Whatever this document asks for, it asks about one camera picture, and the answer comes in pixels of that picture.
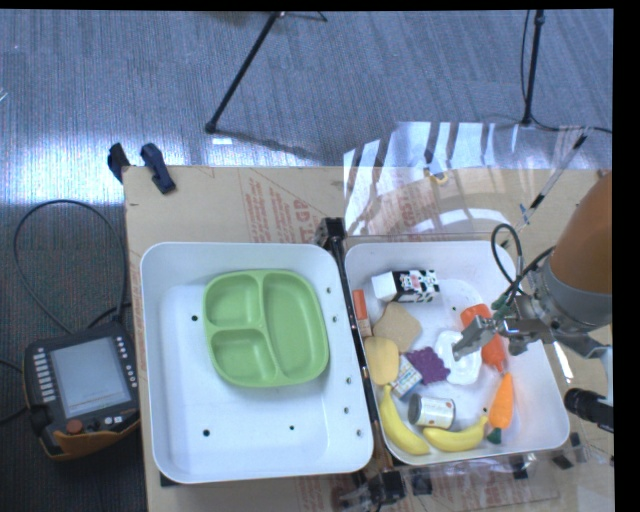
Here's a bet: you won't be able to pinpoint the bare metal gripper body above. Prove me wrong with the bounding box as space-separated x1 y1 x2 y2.
498 292 558 357

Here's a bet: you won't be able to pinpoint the white flat toy food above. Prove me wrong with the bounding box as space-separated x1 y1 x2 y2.
433 329 484 387

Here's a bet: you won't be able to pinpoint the orange bottle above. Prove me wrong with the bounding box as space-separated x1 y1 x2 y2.
459 303 509 374

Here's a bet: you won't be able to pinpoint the purple grapes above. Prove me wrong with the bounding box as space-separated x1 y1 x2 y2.
403 346 452 386

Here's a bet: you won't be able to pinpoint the small colourful carton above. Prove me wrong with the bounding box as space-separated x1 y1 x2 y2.
388 355 424 401

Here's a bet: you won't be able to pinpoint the orange carrot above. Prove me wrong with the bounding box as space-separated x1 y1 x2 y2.
485 371 516 446

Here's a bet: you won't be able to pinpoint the brown bread slice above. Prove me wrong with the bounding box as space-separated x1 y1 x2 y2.
372 301 423 354

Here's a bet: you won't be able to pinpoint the small white can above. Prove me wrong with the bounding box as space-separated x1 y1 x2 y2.
406 392 457 432

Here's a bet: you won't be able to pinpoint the white plastic tray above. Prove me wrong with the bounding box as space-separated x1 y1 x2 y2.
139 241 375 485
343 240 572 467

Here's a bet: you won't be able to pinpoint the cow print milk carton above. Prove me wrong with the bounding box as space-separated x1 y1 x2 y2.
370 268 442 305

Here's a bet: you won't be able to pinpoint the yellow biscuit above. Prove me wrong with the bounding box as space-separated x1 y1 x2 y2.
363 335 401 387

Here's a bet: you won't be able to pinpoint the yellow banana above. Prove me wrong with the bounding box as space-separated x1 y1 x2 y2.
378 383 432 457
422 414 490 454

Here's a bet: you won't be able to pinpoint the orange and white packet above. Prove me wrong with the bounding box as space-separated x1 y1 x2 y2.
351 288 374 339

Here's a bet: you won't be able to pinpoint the green divided plate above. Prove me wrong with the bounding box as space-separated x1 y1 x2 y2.
202 268 331 389

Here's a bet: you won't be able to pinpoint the black tripod stand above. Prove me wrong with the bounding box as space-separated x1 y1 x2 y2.
204 10 329 135
518 10 547 127

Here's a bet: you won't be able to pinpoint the brown cardboard board red print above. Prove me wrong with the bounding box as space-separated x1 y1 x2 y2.
122 164 614 512

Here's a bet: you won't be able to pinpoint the black cylinder on white bracket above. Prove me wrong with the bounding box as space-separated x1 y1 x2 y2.
563 344 614 434

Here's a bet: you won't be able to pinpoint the black block with thin wires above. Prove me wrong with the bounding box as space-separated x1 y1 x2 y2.
318 216 348 247
367 469 407 504

